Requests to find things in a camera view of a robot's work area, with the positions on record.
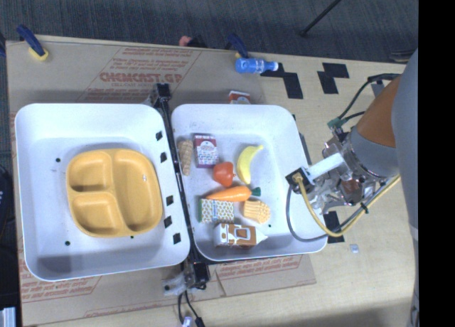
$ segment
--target blue bottle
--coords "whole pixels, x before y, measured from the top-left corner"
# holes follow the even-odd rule
[[[275,71],[278,69],[278,62],[267,62],[264,59],[238,58],[235,61],[235,70],[238,73],[263,73],[266,70]]]

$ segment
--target yellow cable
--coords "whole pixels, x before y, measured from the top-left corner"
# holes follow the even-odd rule
[[[356,215],[345,227],[343,230],[341,230],[340,232],[333,232],[333,231],[330,231],[322,222],[321,220],[319,220],[319,217],[318,215],[316,214],[316,212],[314,212],[314,209],[313,207],[311,206],[310,204],[310,201],[308,199],[308,196],[306,194],[306,191],[305,191],[305,187],[304,187],[304,179],[302,178],[302,176],[300,174],[296,174],[295,176],[292,177],[298,184],[299,184],[299,188],[300,188],[300,192],[301,192],[301,195],[302,197],[304,198],[304,201],[305,201],[305,204],[306,204],[306,207],[308,208],[308,210],[310,211],[311,215],[313,216],[313,219],[316,221],[316,223],[319,225],[319,227],[329,236],[332,236],[332,237],[340,237],[340,236],[343,236],[345,232],[349,231],[353,226],[354,224],[357,223],[357,221],[360,219],[360,217],[362,217],[364,214],[365,214],[365,208],[363,208],[359,213],[358,215]],[[374,197],[370,203],[368,203],[368,205],[366,205],[366,208],[369,209],[370,206],[376,202],[379,197],[381,197],[383,194],[385,194],[385,192],[387,192],[388,190],[391,189],[391,187],[393,187],[396,183],[398,183],[398,181],[400,180],[400,176],[396,176],[392,181],[390,181],[390,183],[388,183],[384,188],[383,190],[378,193],[378,195],[376,197]]]

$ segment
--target yellow banana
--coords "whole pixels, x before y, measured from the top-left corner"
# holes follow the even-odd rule
[[[251,183],[251,173],[250,173],[250,164],[251,160],[255,157],[256,153],[259,150],[264,148],[263,145],[258,146],[247,146],[240,153],[239,159],[237,160],[237,176],[239,179],[245,183]]]

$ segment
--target orange carrot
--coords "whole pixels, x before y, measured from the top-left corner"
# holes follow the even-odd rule
[[[207,195],[205,198],[214,200],[228,200],[230,202],[242,202],[247,200],[251,195],[260,196],[261,188],[257,187],[250,190],[247,186],[236,186]]]

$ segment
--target toy tomato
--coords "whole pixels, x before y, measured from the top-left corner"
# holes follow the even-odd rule
[[[234,178],[234,164],[230,161],[218,163],[213,167],[213,179],[219,184],[230,187]]]

